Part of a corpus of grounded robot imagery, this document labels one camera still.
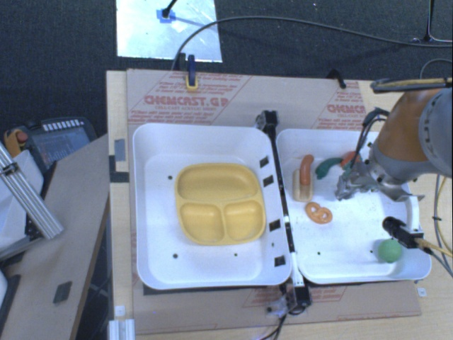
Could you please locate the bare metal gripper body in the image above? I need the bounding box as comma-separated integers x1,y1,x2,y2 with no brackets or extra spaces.
342,161,413,202

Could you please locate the orange carrot with green top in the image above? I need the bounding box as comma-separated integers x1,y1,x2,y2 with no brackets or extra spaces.
315,151,361,181

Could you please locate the orange pretzel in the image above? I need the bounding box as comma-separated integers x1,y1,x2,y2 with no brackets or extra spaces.
304,201,334,225

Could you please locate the red sausage in beige bun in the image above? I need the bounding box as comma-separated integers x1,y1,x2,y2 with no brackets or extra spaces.
292,154,316,203

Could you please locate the white plastic tray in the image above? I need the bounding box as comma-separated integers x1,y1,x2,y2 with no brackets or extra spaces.
132,122,293,291
275,128,433,285

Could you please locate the thin black and white rod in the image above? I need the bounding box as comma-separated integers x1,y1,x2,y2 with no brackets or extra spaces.
265,120,302,287

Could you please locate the green ball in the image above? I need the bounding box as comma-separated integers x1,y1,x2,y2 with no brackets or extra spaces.
377,238,403,264

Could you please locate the yellow divided plate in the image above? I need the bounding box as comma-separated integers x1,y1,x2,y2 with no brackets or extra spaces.
173,162,268,247

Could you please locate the brown cardboard board red print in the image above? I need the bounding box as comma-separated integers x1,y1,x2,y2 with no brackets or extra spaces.
125,68,423,336

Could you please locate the black cylinder on white bracket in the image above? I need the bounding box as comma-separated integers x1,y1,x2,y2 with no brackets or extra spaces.
382,194,425,250

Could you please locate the black block with thin wires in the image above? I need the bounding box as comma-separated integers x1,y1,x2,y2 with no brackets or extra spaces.
255,110,280,131
278,282,313,317

